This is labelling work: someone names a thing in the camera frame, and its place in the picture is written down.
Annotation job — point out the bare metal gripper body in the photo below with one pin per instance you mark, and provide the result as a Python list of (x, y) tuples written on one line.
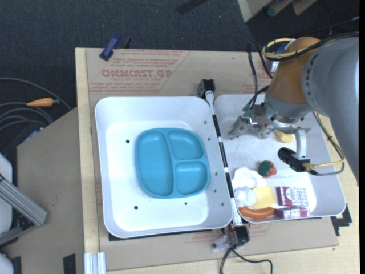
[(261, 116)]

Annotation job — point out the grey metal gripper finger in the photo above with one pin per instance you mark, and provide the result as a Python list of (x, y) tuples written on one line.
[(239, 127), (264, 132)]

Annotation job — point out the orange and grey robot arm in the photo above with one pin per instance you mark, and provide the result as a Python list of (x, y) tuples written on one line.
[(330, 78)]

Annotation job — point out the yellow toy food piece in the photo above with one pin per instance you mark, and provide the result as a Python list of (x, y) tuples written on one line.
[(283, 137)]

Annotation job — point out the white plastic tray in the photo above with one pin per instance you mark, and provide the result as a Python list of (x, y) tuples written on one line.
[(119, 158), (251, 153)]

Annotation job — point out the thin black and white rod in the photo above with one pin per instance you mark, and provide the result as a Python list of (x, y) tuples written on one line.
[(222, 147)]

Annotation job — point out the red and green toy strawberry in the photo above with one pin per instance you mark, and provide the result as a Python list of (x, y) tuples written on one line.
[(267, 168)]

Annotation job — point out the white toy fried egg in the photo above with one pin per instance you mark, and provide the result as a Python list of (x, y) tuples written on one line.
[(245, 175)]

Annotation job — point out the yellow toy cheese slice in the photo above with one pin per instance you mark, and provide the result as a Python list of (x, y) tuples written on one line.
[(264, 197)]

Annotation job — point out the white toy cauliflower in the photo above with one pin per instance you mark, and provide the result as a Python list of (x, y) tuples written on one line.
[(245, 196)]

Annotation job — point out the red and white carton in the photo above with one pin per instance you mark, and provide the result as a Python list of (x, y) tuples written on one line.
[(292, 212), (292, 196)]

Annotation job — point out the orange toy sausage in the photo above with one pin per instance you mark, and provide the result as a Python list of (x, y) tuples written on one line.
[(255, 213)]

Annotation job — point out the blue divided plate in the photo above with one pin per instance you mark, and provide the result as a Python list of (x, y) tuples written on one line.
[(155, 164)]

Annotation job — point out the brown cardboard board red print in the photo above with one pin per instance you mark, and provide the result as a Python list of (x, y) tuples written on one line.
[(137, 73)]

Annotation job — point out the orange toy carrot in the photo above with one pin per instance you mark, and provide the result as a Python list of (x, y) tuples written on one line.
[(41, 102)]

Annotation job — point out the black cylinder on white bracket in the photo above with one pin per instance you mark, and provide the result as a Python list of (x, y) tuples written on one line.
[(293, 159)]

